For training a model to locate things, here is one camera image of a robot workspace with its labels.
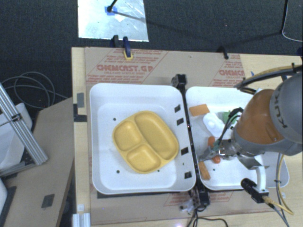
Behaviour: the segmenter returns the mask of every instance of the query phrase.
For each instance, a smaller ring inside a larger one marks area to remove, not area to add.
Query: orange toy food
[[[215,142],[214,136],[211,136],[211,137],[208,138],[207,145],[211,146],[213,148],[214,147],[214,142]],[[216,164],[220,163],[220,161],[221,161],[219,156],[215,156],[212,159],[213,159],[214,163],[216,163]]]
[[[209,109],[206,104],[190,107],[189,111],[192,116],[198,116],[209,113]]]
[[[204,161],[200,161],[199,162],[199,169],[200,169],[200,173],[203,177],[204,180],[209,180],[210,179],[210,175],[209,172],[204,164]]]

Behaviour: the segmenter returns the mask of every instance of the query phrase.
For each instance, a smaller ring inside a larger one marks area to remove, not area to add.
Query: wooden table
[[[293,56],[275,56],[275,55],[240,55],[241,62],[245,75],[250,76],[250,72],[255,74],[270,68],[290,65],[292,62],[301,64],[302,61],[299,57]],[[85,70],[85,49],[73,48],[72,49],[72,81],[73,81],[73,103],[77,104],[78,93],[85,94],[86,92],[86,70]],[[270,79],[255,83],[252,85],[254,88],[276,88],[281,83],[280,78]],[[78,108],[78,114],[86,115],[86,101],[84,105]],[[76,174],[76,201],[77,213],[90,213],[90,189],[89,189],[89,158],[88,158],[88,125],[86,122],[75,122],[74,124],[74,141],[75,141],[75,174]],[[288,206],[295,213],[294,216],[287,216],[290,226],[303,226],[303,180],[302,180],[302,154],[293,157],[286,157],[286,163],[290,174],[289,184],[283,188],[286,194],[286,201]],[[283,226],[283,222],[275,212],[261,212],[258,214],[239,214],[220,216],[224,218],[229,226]],[[146,221],[135,223],[121,223],[114,224],[117,227],[181,227],[186,226],[187,218],[183,219],[169,219],[159,221]],[[210,222],[199,220],[198,226],[223,226],[223,223]]]

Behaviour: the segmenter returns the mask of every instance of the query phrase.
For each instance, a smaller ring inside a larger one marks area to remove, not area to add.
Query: metal sheet
[[[113,12],[106,8],[113,0],[78,0],[80,38],[111,39],[119,35],[131,41],[148,42],[143,0],[118,0]]]

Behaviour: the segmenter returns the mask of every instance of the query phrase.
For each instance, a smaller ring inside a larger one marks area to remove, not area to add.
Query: yellow divided plate
[[[179,151],[179,143],[167,124],[154,112],[141,111],[120,122],[113,131],[116,148],[138,173],[158,170]]]

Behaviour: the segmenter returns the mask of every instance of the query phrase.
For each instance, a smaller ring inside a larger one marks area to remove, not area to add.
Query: white cable
[[[28,74],[37,74],[39,76],[42,76],[46,81],[48,81],[50,87],[52,88],[51,90],[47,89],[41,82],[39,82],[38,80],[34,79],[34,78],[31,78]],[[31,82],[35,82],[39,85],[39,87],[36,87],[36,86],[32,86],[32,85],[17,85],[17,82],[19,79],[27,79]],[[52,83],[52,81],[44,74],[40,73],[40,72],[36,72],[36,71],[29,71],[29,72],[26,72],[26,73],[23,73],[21,74],[20,76],[17,76],[17,77],[11,77],[11,78],[8,78],[4,81],[2,81],[2,83],[6,83],[8,81],[11,81],[11,80],[14,80],[13,83],[14,85],[13,86],[8,86],[8,87],[5,87],[5,89],[11,89],[13,88],[14,89],[14,92],[15,92],[15,95],[16,97],[22,102],[24,103],[25,105],[29,106],[29,107],[32,107],[32,108],[35,108],[35,109],[44,109],[45,107],[40,107],[40,106],[35,106],[35,105],[32,105],[32,104],[29,104],[27,102],[25,102],[17,93],[16,89],[18,87],[27,87],[27,88],[35,88],[35,89],[39,89],[39,90],[42,90],[46,93],[46,97],[47,97],[47,107],[49,106],[52,106],[55,102],[55,97],[56,96],[60,96],[64,99],[66,99],[67,97],[61,95],[61,94],[58,94],[55,92],[55,88],[54,88],[54,85]]]
[[[285,29],[285,24],[286,24],[286,18],[287,18],[287,12],[288,12],[288,3],[287,3],[287,6],[286,6],[286,14],[285,14],[285,20],[284,20],[283,29],[282,29],[282,35],[283,35],[284,38],[286,38],[286,39],[289,39],[289,40],[292,40],[292,41],[296,41],[296,42],[302,42],[302,40],[292,39],[292,38],[287,37],[287,36],[284,34],[284,29]]]

